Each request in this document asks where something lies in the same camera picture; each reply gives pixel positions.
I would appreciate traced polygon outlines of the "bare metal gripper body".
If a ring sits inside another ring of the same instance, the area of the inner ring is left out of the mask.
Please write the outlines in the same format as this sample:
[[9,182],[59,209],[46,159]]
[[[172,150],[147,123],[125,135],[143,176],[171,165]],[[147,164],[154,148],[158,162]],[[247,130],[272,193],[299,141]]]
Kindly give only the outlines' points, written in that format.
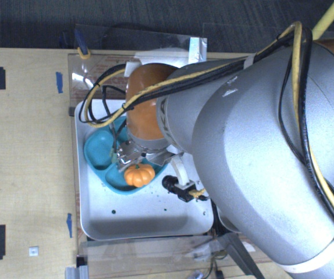
[[142,163],[143,161],[163,166],[169,163],[174,156],[174,153],[167,151],[165,148],[151,150],[128,140],[121,143],[117,150],[117,167],[118,170],[125,171],[131,165]]

